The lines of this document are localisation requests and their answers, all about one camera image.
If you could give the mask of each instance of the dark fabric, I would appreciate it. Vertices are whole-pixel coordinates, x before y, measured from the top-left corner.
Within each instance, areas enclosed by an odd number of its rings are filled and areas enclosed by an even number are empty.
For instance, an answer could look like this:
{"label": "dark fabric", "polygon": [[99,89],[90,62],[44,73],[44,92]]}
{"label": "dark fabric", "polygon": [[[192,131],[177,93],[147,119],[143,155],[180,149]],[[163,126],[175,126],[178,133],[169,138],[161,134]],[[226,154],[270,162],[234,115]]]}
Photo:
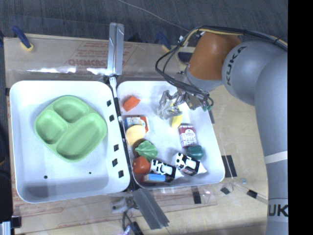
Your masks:
{"label": "dark fabric", "polygon": [[[11,27],[17,25],[25,33],[107,39],[109,24],[114,22],[124,24],[125,40],[135,38],[154,43],[157,33],[162,32],[174,45],[188,30],[208,24],[260,31],[288,40],[288,0],[123,1],[165,21],[119,0],[0,0],[0,29],[10,37],[14,36]],[[0,51],[0,130],[7,140],[3,51]],[[0,170],[8,172],[9,162],[0,166]]]}

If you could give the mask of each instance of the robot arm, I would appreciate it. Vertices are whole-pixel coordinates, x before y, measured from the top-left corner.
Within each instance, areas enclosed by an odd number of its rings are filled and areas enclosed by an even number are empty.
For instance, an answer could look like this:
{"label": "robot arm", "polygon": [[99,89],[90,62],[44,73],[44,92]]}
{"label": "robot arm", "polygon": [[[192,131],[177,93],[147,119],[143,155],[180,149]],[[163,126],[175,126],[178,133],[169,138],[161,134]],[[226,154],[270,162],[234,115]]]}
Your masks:
{"label": "robot arm", "polygon": [[[171,78],[157,68],[166,55],[173,56],[190,36],[204,31],[185,72]],[[241,43],[235,35],[259,41]],[[160,101],[162,118],[181,114],[177,106],[210,110],[209,92],[224,84],[229,93],[255,106],[260,140],[268,175],[268,219],[266,235],[286,235],[288,228],[288,130],[287,130],[287,44],[266,34],[221,27],[200,27],[182,39],[176,48],[156,63],[156,70],[178,88],[174,96]],[[166,100],[176,99],[166,108]]]}

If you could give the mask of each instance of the white container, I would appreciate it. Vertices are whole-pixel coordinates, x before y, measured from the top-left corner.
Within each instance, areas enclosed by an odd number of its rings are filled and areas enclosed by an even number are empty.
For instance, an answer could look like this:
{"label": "white container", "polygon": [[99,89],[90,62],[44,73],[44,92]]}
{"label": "white container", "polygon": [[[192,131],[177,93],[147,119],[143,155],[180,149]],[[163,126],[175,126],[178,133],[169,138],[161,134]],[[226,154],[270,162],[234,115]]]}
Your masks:
{"label": "white container", "polygon": [[[106,137],[79,162],[60,159],[34,131],[38,114],[63,95],[81,98],[108,126]],[[105,195],[128,187],[129,169],[113,95],[107,85],[90,81],[21,81],[10,90],[10,104],[16,188],[24,201],[40,203]]]}
{"label": "white container", "polygon": [[[162,120],[157,116],[159,101],[165,90],[169,90],[170,94],[174,94],[177,91],[176,87],[165,81],[126,81],[117,87],[117,95],[123,119],[130,116],[146,116],[148,118],[150,131],[146,133],[144,139],[149,140],[158,149],[157,159],[170,164],[172,157],[177,152],[182,152],[186,155],[186,149],[181,146],[178,129],[172,129],[171,120]],[[141,101],[136,107],[126,112],[122,105],[132,95]],[[195,127],[198,144],[202,146],[204,152],[201,163],[207,172],[194,176],[184,174],[184,177],[175,179],[171,183],[154,186],[141,184],[140,179],[133,174],[137,183],[143,188],[200,186],[216,184],[224,178],[225,168],[209,113],[203,111],[202,108],[192,111],[186,104],[180,107],[183,112],[182,122],[189,123]],[[131,161],[133,161],[132,146],[128,146],[128,152]]]}

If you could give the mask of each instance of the green divided plate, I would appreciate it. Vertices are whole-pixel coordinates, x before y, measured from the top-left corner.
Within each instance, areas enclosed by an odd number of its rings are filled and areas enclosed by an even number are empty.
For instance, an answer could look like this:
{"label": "green divided plate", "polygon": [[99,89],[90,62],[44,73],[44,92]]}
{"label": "green divided plate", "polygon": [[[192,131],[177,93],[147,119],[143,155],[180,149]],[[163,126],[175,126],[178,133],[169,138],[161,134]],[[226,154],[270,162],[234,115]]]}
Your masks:
{"label": "green divided plate", "polygon": [[105,120],[76,96],[49,104],[34,123],[38,138],[61,159],[77,162],[92,152],[108,132]]}

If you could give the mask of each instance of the white stripe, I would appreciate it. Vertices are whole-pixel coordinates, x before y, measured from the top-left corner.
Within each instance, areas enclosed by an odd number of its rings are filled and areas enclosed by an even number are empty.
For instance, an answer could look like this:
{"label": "white stripe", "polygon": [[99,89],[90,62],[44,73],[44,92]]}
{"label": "white stripe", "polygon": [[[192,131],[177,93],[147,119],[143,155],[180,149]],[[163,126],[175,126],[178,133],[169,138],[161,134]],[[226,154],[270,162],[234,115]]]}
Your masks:
{"label": "white stripe", "polygon": [[274,163],[274,162],[278,162],[278,161],[282,161],[286,159],[288,159],[288,151],[282,151],[282,152],[278,152],[272,155],[265,156],[264,162],[267,165],[270,163]]}

